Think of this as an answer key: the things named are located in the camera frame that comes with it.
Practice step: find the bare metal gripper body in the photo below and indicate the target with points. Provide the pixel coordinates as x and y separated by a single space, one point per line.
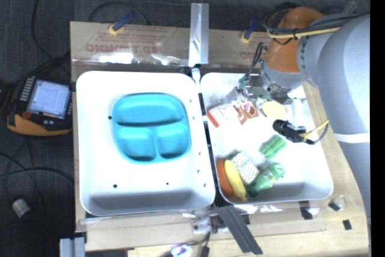
258 88

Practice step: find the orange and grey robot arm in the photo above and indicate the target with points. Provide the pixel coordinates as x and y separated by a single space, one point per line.
337 69

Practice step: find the brown and white carton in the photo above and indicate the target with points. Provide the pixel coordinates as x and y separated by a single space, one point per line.
248 111

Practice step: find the white and orange packet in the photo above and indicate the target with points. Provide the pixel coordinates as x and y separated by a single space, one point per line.
223 115

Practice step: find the green ribbed toy vegetable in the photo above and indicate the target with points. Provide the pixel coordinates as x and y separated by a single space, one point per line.
273 146

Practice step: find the white dotted carton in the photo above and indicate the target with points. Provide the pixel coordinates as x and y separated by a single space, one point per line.
246 167

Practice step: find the white plastic tray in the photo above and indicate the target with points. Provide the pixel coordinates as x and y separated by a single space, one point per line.
300 165
96 135

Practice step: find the green plastic bottle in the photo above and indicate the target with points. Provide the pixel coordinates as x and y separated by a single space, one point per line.
266 179

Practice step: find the yellow banana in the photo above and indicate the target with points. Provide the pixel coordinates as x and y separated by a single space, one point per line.
236 182

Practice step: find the blue divided plate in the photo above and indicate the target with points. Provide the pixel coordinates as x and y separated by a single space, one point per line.
150 111

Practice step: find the brown cardboard board red print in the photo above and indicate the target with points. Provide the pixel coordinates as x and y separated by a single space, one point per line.
141 39

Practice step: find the small silver can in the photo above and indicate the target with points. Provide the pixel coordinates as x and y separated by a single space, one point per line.
21 207

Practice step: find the black cylinder on white bracket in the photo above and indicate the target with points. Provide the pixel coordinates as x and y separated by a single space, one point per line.
282 127

